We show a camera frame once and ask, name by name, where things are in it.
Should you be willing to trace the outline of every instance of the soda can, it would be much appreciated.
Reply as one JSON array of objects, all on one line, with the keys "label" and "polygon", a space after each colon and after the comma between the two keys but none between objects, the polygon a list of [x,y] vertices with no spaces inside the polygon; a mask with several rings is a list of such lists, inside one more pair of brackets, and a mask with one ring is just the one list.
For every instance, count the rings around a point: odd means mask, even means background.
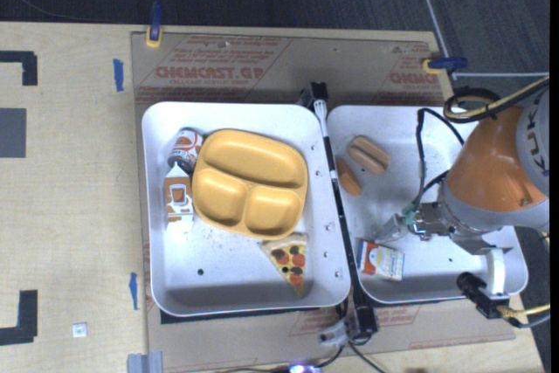
[{"label": "soda can", "polygon": [[195,130],[189,128],[181,129],[167,161],[169,166],[172,168],[176,162],[179,167],[191,175],[203,141],[204,138]]}]

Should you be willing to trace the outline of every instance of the pizza slice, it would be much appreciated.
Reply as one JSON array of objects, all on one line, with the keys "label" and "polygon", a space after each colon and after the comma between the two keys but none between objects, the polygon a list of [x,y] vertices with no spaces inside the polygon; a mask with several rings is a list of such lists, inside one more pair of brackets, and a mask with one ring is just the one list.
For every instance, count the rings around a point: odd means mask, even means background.
[{"label": "pizza slice", "polygon": [[295,293],[302,297],[305,289],[307,235],[292,233],[283,239],[266,241],[261,247]]}]

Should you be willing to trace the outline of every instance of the beige tabletop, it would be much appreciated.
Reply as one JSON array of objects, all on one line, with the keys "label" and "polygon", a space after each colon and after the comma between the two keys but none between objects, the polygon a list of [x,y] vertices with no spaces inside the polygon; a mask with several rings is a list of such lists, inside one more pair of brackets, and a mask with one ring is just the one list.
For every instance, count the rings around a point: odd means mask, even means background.
[{"label": "beige tabletop", "polygon": [[[130,48],[144,30],[0,24],[0,51],[38,56],[37,86],[22,86],[20,64],[0,64],[0,107],[27,111],[26,157],[0,158],[0,328],[16,325],[19,291],[38,291],[38,335],[0,346],[2,372],[124,372],[128,354],[148,353],[145,300],[134,309],[128,287],[135,273],[144,290]],[[73,336],[75,323],[86,337]],[[514,334],[372,357],[391,372],[542,371],[531,332]],[[348,356],[324,370],[368,368]]]}]

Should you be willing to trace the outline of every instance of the blue clamp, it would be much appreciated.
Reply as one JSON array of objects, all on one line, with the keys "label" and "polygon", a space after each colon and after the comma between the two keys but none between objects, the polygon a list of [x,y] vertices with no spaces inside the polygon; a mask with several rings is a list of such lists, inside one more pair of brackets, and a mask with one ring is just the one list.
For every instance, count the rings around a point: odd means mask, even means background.
[{"label": "blue clamp", "polygon": [[159,1],[155,1],[151,8],[151,25],[146,33],[146,44],[150,47],[158,47],[161,44],[163,31],[161,27],[161,17],[163,8]]},{"label": "blue clamp", "polygon": [[430,69],[446,69],[452,73],[455,70],[467,67],[468,60],[460,56],[451,56],[450,58],[432,59],[427,65]]}]

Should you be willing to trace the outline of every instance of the small box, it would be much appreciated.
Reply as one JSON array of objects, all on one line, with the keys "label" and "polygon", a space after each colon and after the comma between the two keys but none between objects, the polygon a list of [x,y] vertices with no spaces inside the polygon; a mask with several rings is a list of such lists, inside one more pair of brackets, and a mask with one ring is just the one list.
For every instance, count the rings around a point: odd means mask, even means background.
[{"label": "small box", "polygon": [[400,251],[361,240],[357,254],[359,270],[379,275],[388,280],[401,281],[404,270],[404,254]]}]

